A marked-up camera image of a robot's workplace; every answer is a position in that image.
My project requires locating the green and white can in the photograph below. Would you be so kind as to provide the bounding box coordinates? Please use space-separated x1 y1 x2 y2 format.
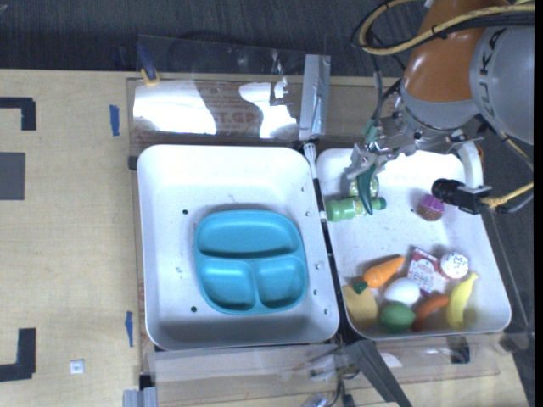
348 176 380 199

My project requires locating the white plastic tray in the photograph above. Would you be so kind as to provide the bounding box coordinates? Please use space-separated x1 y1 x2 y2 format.
316 146 512 341
136 143 341 352

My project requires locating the thin black and white rod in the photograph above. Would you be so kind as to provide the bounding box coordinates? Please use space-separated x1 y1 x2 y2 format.
302 142 342 313

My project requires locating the purple cupcake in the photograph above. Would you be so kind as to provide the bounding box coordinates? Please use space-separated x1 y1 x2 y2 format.
416 193 445 222

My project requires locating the green lime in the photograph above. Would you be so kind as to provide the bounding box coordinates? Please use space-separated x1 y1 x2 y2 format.
378 302 417 334

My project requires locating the yellow banana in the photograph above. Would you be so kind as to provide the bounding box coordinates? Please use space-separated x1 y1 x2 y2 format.
445 271 480 330

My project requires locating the green plastic bottle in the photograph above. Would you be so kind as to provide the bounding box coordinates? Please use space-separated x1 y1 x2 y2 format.
324 195 388 223

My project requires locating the black cylinder on white bracket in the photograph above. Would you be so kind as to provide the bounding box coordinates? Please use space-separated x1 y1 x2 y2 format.
430 139 494 216

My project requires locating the blue divided plate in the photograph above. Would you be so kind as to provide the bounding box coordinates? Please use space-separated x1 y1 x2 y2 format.
193 209 309 315

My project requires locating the red and white packet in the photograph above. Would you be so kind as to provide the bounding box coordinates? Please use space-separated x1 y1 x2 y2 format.
406 247 441 294

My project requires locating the white egg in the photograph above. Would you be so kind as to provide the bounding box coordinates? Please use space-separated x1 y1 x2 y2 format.
383 277 422 307

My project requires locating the orange sausage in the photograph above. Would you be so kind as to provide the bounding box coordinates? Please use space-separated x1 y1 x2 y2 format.
412 293 451 332

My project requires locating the yellow bell pepper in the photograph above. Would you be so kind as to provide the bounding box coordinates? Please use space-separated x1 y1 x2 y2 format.
342 281 380 331

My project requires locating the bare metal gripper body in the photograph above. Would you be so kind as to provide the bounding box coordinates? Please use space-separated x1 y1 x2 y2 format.
365 114 426 158

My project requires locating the orange carrot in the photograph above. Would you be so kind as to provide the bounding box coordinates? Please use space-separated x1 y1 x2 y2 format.
362 255 407 289

